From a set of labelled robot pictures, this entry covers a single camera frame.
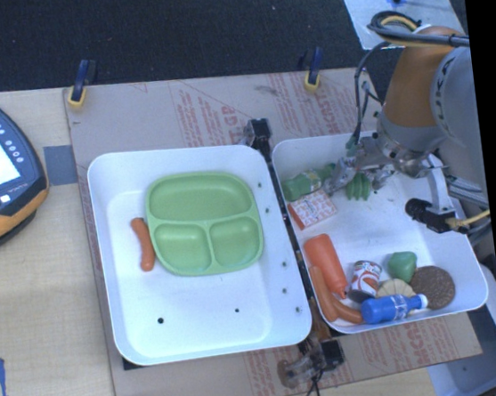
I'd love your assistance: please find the orange and white carton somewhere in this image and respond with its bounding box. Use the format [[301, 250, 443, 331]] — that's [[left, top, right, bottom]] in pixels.
[[286, 187, 340, 233]]

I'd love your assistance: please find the green ribbed toy vegetable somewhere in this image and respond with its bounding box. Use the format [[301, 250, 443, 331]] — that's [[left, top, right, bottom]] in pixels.
[[342, 171, 374, 203]]

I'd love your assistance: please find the thin black and white rod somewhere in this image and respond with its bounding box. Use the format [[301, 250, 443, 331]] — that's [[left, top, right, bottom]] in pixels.
[[260, 139, 323, 347]]

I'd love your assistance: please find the brown cardboard board red print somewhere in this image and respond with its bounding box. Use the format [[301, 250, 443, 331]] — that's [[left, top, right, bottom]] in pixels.
[[61, 40, 488, 396]]

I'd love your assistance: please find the beige toy bread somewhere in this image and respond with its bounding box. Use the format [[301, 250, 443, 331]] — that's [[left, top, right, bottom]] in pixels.
[[373, 276, 416, 302]]

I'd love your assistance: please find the orange squeeze bottle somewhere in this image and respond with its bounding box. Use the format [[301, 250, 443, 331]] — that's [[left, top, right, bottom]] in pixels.
[[301, 230, 351, 304]]

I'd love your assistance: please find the green plastic bottle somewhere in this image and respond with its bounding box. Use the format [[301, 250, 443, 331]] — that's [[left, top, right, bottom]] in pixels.
[[279, 162, 341, 204]]

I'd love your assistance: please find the green toy pepper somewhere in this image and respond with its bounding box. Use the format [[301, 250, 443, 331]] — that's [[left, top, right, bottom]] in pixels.
[[386, 249, 421, 287]]

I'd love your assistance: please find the brown round biscuit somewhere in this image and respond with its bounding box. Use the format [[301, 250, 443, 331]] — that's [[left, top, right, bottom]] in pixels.
[[407, 262, 459, 313]]

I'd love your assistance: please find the orange and white can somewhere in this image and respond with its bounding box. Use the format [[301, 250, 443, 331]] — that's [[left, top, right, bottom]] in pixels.
[[343, 257, 387, 305]]

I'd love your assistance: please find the blue bottle white cap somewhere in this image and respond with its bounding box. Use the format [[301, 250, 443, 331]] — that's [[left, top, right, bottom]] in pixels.
[[358, 289, 432, 327]]

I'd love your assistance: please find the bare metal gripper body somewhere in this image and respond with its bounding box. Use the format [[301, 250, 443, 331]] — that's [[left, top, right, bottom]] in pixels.
[[345, 126, 435, 187]]

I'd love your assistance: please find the orange sausage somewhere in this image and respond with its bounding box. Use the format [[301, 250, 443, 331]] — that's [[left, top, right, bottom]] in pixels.
[[129, 215, 159, 273], [308, 263, 341, 325], [331, 297, 365, 328]]

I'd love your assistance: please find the black block with thin wires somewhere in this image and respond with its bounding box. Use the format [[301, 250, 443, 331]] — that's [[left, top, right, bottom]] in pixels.
[[319, 337, 346, 371], [243, 117, 274, 150]]

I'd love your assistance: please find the black cylinder on white bracket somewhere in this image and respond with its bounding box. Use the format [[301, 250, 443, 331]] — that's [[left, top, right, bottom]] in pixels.
[[399, 153, 464, 239]]

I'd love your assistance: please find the green divided plate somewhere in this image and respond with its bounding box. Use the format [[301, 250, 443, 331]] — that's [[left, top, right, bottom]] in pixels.
[[141, 163, 268, 282]]

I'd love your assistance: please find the white plastic tray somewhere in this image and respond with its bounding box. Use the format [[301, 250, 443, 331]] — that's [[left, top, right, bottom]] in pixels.
[[269, 117, 492, 342], [84, 130, 316, 371]]

